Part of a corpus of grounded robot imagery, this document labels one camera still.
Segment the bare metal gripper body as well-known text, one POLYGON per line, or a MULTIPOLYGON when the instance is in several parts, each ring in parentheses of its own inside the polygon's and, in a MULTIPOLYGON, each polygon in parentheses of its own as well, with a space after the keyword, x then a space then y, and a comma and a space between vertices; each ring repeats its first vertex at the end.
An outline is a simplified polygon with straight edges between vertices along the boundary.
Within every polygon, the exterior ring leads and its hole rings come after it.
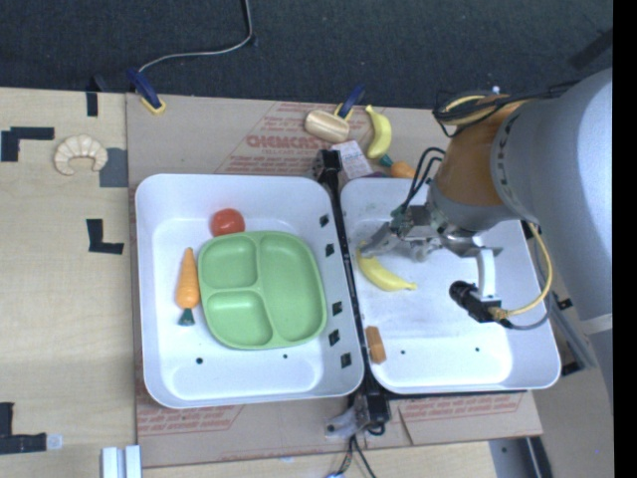
POLYGON ((390 235, 427 250, 446 249, 460 258, 473 258, 484 249, 476 238, 504 220, 504 205, 425 202, 396 209, 390 235))

